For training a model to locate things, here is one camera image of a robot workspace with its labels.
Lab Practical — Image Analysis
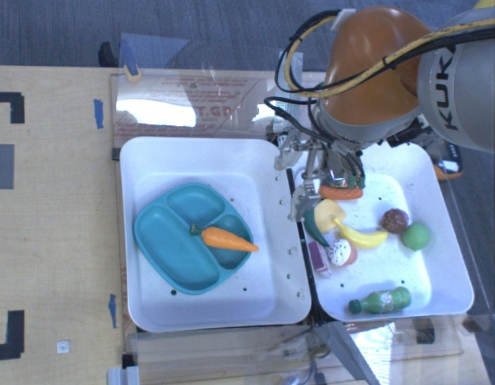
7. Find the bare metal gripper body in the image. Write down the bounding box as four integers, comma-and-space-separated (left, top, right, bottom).
301, 136, 367, 189

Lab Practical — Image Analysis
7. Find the green chili pepper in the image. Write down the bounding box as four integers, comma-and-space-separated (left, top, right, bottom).
302, 208, 331, 249

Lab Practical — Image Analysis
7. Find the orange oblong toy food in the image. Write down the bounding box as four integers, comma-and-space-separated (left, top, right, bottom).
318, 184, 364, 201

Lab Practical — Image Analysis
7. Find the white plastic tray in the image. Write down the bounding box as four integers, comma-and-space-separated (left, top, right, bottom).
119, 136, 313, 334
290, 140, 475, 323

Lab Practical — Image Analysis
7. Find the purple small carton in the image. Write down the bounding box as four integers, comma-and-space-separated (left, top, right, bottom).
307, 240, 333, 278

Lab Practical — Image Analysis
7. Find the white speckled toy food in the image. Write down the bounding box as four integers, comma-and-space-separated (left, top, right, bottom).
327, 238, 359, 268

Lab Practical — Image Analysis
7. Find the yellow banana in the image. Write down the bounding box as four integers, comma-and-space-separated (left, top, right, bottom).
333, 217, 389, 250

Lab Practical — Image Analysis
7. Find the brown round toy food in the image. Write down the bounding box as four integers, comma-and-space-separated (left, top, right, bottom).
381, 208, 410, 235

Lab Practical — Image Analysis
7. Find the orange carrot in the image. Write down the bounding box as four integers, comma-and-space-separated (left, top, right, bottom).
189, 223, 260, 253

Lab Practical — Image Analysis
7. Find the green round fruit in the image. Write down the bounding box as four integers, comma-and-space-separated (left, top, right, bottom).
400, 221, 431, 253

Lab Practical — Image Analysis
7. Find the green bottle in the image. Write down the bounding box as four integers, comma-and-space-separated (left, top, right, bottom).
347, 286, 412, 316

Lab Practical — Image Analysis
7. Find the teal divided plate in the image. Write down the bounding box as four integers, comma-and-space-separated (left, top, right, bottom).
133, 182, 255, 296

